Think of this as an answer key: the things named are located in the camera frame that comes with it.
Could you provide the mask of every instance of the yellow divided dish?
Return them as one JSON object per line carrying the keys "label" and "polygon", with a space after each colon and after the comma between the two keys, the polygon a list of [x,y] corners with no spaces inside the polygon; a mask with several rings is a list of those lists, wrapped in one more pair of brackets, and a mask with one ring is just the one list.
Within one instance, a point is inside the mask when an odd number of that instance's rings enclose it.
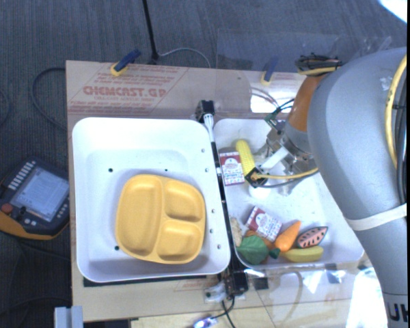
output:
{"label": "yellow divided dish", "polygon": [[123,187],[115,221],[121,250],[134,258],[185,264],[204,240],[205,202],[191,184],[157,175],[137,175]]}

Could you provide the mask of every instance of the yellow and black device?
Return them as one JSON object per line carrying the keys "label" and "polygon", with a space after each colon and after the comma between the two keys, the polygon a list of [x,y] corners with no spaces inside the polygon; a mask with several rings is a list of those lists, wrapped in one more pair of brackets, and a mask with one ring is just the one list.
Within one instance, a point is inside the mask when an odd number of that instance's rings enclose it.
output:
{"label": "yellow and black device", "polygon": [[0,230],[47,241],[68,225],[68,175],[36,157],[16,167],[0,183]]}

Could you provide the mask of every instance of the white band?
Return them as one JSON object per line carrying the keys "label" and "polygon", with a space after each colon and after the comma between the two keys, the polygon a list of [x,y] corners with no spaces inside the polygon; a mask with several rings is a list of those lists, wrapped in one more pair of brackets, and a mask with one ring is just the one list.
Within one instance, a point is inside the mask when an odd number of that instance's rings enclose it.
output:
{"label": "white band", "polygon": [[373,216],[365,217],[364,219],[351,220],[344,218],[354,231],[370,230],[371,228],[384,225],[387,222],[400,219],[407,216],[407,203],[401,204],[393,209]]}

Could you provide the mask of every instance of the emergency stop button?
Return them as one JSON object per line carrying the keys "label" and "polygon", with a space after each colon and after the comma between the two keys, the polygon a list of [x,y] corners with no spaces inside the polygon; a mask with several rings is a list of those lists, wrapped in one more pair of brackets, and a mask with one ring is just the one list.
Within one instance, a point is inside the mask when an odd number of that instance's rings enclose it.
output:
{"label": "emergency stop button", "polygon": [[0,207],[0,210],[3,211],[7,215],[12,213],[13,209],[14,209],[14,207],[9,203],[2,204],[1,207]]}

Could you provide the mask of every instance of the small box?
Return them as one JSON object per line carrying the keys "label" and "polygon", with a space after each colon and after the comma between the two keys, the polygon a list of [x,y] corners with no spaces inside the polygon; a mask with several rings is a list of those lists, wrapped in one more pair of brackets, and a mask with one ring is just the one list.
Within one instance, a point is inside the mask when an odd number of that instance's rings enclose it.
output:
{"label": "small box", "polygon": [[219,159],[225,186],[244,183],[245,177],[241,167],[240,154],[236,150],[220,152]]}
{"label": "small box", "polygon": [[261,237],[273,242],[281,229],[282,222],[270,216],[264,210],[254,206],[246,221],[246,226],[250,230],[257,232]]}

